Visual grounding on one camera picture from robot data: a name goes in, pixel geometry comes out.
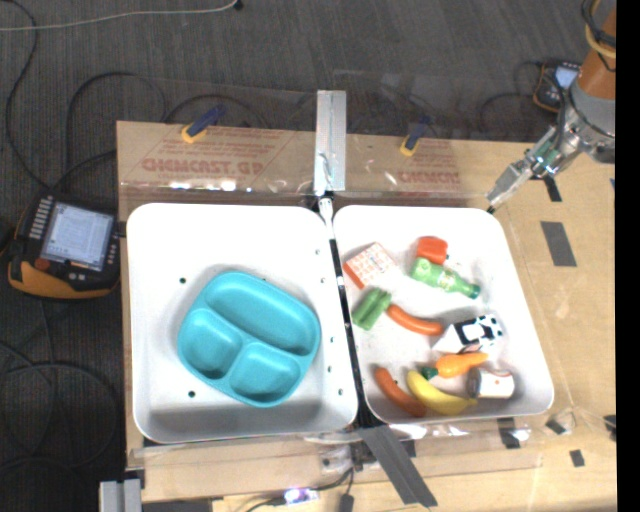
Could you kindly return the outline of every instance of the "toy can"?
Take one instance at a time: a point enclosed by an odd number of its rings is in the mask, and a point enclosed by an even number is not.
[[[510,398],[515,389],[513,375],[508,370],[472,368],[467,378],[467,393],[471,398]]]

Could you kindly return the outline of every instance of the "orange controller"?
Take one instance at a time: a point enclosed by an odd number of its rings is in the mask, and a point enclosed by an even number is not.
[[[100,297],[120,279],[119,247],[115,213],[47,190],[15,231],[9,283],[38,297]]]

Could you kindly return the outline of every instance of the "blue clamp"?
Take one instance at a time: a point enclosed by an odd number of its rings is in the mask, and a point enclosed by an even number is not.
[[[418,141],[427,132],[427,126],[431,124],[430,116],[420,116],[420,121],[409,132],[400,145],[400,152],[406,156],[412,156],[418,148]]]
[[[218,124],[218,121],[226,112],[227,107],[219,103],[203,114],[198,120],[185,126],[182,129],[182,139],[189,144],[193,144],[197,139],[204,136],[207,126]]]

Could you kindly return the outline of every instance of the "screen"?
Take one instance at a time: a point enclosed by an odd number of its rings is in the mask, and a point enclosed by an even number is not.
[[[578,70],[566,68],[564,66],[558,66],[556,69],[556,80],[563,89],[568,89],[572,84],[573,79],[578,76]]]
[[[52,261],[71,261],[91,270],[102,270],[109,244],[113,217],[56,203],[41,257]]]

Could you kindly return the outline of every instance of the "green toy bottle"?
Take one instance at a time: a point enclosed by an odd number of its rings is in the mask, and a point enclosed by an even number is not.
[[[459,292],[470,299],[480,295],[480,287],[477,284],[468,283],[453,270],[431,263],[426,258],[415,259],[410,275],[429,286],[442,288],[446,292]]]

